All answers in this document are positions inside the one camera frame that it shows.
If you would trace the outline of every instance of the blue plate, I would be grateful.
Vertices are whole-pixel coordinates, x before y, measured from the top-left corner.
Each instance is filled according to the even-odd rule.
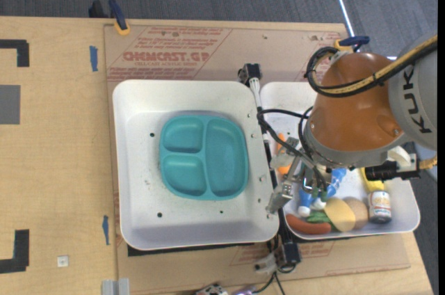
[[[181,115],[167,121],[159,146],[164,184],[175,195],[229,200],[248,182],[244,134],[231,120]]]

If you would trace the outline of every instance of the blue clamp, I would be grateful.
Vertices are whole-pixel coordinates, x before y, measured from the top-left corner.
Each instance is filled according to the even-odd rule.
[[[369,37],[366,35],[351,36],[339,41],[341,47],[354,47],[353,50],[357,51],[362,45],[369,43]]]
[[[108,0],[108,5],[111,10],[111,17],[116,18],[115,27],[120,35],[127,35],[130,32],[130,26],[125,20],[124,13],[120,9],[116,0]]]

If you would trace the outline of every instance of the tin can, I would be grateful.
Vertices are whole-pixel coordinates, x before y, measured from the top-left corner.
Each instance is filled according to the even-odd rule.
[[[374,223],[387,223],[392,219],[391,200],[386,191],[374,191],[368,195],[369,220]]]

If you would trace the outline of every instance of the white plastic tray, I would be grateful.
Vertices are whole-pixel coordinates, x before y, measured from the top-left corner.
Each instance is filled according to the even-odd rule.
[[[245,135],[248,184],[231,200],[176,196],[161,178],[162,126],[173,116],[203,112],[229,118]],[[234,81],[127,80],[113,91],[113,113],[120,227],[130,246],[154,250],[244,244],[276,234],[278,217],[268,217],[265,210],[273,187],[249,88]]]
[[[316,93],[305,82],[272,82],[266,84],[260,91],[261,103],[265,109],[277,108],[303,113],[315,102]],[[266,120],[277,133],[298,138],[299,119],[289,115],[278,113],[266,114]],[[271,139],[270,146],[275,151],[276,143]],[[301,239],[335,239],[344,237],[358,237],[374,234],[388,234],[410,232],[419,226],[420,213],[414,196],[411,183],[407,180],[396,178],[385,182],[386,190],[391,197],[392,220],[385,224],[369,223],[361,230],[350,232],[330,232],[323,235],[310,235],[293,231],[292,233]],[[297,214],[298,190],[293,187],[293,199],[284,206],[285,214]],[[341,186],[335,197],[356,197],[366,199],[366,191],[362,176],[358,171],[348,171],[341,182]]]

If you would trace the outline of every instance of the table surface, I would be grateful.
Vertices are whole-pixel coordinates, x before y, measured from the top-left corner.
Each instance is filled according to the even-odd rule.
[[[163,24],[174,24],[162,21]],[[25,39],[32,68],[0,49],[0,85],[20,85],[20,122],[0,125],[0,261],[15,230],[29,230],[29,266],[0,273],[5,294],[99,294],[118,278],[104,25],[112,19],[0,17],[0,39]],[[129,20],[132,24],[160,21]],[[279,27],[280,23],[180,21],[182,26]],[[328,29],[329,24],[304,24]],[[286,27],[301,24],[286,24]],[[97,48],[92,73],[90,46]],[[286,294],[432,294],[412,232],[402,235],[411,267],[282,282]],[[57,257],[70,265],[57,267]],[[239,287],[229,287],[236,291]],[[274,282],[264,294],[280,294]]]

